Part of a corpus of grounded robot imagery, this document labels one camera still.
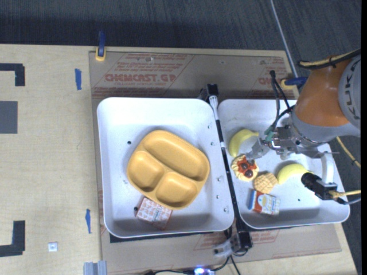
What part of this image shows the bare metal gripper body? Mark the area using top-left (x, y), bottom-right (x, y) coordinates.
top-left (268, 125), bottom-right (305, 156)

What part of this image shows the toy pizza slice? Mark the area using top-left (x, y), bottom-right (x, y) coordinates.
top-left (231, 154), bottom-right (260, 183)

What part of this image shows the yellow banana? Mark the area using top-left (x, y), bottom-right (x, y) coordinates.
top-left (276, 163), bottom-right (314, 186)
top-left (228, 128), bottom-right (260, 158)

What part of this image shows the thin black and white rod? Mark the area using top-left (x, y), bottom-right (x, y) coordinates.
top-left (209, 94), bottom-right (245, 232)

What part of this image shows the tan round biscuit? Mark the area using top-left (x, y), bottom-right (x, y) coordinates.
top-left (253, 172), bottom-right (279, 195)

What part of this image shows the white orange and blue carton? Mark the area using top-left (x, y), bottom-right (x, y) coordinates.
top-left (247, 189), bottom-right (282, 216)

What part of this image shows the white plastic tray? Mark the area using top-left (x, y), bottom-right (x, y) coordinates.
top-left (96, 96), bottom-right (235, 239)
top-left (217, 98), bottom-right (351, 230)

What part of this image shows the orange divided plate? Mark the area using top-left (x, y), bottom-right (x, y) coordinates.
top-left (126, 129), bottom-right (211, 211)

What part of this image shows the brown cardboard board, red print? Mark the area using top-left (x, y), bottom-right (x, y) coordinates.
top-left (88, 46), bottom-right (343, 272)

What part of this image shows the black cylinder on white bracket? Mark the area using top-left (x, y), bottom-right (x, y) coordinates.
top-left (300, 151), bottom-right (339, 201)

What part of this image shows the black block with thin wires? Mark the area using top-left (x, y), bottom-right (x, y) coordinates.
top-left (200, 83), bottom-right (220, 101)
top-left (228, 229), bottom-right (253, 253)

